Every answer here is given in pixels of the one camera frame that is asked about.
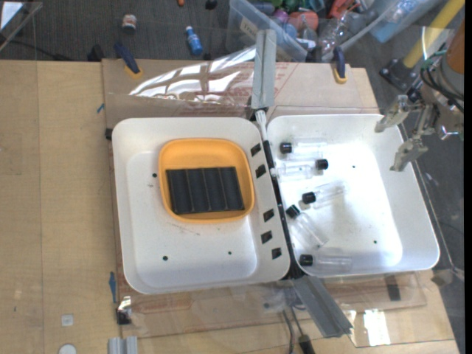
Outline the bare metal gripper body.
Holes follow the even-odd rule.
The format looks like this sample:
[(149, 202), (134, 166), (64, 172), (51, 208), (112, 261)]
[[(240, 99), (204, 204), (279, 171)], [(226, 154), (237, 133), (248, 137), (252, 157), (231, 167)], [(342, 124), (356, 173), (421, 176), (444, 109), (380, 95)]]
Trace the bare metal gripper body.
[(464, 114), (455, 106), (449, 105), (446, 97), (438, 91), (422, 86), (420, 101), (423, 110), (417, 121), (417, 133), (436, 134), (440, 139), (464, 136)]

